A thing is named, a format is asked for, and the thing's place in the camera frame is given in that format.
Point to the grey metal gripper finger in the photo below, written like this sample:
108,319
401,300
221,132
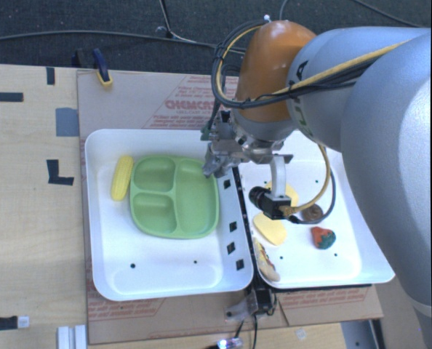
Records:
224,168
211,165

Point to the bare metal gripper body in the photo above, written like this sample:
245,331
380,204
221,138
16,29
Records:
227,144

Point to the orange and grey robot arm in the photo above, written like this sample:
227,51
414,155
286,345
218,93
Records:
365,129

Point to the green divided plate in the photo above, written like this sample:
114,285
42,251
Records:
194,198

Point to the yellow corn cob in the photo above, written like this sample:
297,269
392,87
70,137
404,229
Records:
121,178

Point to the brown doughnut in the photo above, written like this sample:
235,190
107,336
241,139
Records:
312,213

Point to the brown cardboard board red print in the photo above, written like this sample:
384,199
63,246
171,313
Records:
128,100

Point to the slice of pizza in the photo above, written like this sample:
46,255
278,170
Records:
267,264

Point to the white plastic tray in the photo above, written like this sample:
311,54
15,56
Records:
165,267
310,264

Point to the red and green strawberry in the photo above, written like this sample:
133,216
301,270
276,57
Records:
323,237

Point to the black cylinder on white bracket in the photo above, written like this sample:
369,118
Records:
270,202

